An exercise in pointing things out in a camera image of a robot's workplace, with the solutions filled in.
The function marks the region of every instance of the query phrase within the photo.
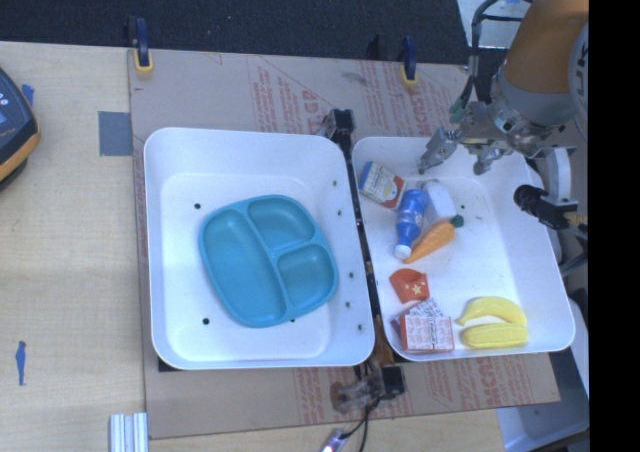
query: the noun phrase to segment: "orange carrot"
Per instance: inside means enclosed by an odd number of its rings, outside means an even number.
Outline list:
[[[455,230],[455,227],[449,221],[437,222],[420,237],[411,250],[411,255],[409,255],[409,258],[404,262],[406,264],[415,262],[419,258],[427,256],[435,250],[449,244],[456,235]]]

